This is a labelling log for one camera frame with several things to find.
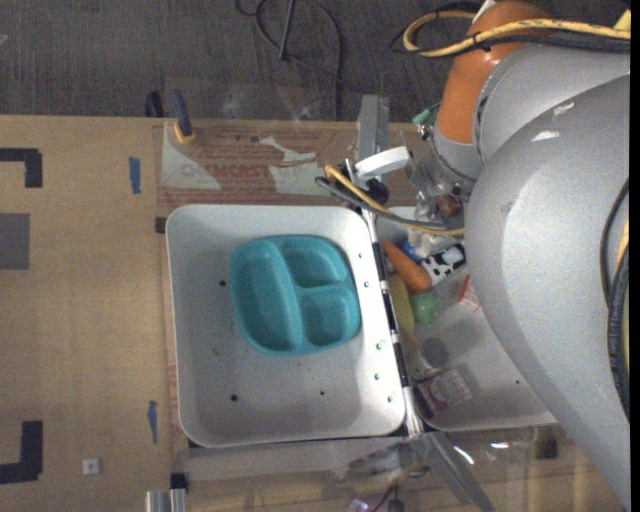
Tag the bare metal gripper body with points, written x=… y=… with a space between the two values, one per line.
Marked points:
x=435 y=182

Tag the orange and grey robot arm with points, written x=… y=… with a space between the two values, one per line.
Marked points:
x=545 y=240

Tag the white bottle with blue cap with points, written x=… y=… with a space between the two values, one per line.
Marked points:
x=425 y=244

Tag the black and white spotted carton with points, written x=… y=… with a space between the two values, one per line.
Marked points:
x=442 y=265

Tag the orange carrot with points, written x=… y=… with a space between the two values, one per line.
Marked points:
x=407 y=270

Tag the light green round toy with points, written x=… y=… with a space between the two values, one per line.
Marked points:
x=425 y=306

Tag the yellow banana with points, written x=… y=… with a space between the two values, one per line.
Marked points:
x=402 y=305

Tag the small grey can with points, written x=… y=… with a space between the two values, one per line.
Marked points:
x=435 y=351

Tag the teal divided plate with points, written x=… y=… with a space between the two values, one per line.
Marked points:
x=270 y=300

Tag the white plastic tray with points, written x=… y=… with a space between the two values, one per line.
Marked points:
x=280 y=395
x=490 y=380

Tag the purple and white packet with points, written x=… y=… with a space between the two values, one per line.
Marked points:
x=445 y=390

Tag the black cylinder on white bracket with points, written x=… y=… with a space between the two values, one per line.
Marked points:
x=382 y=162

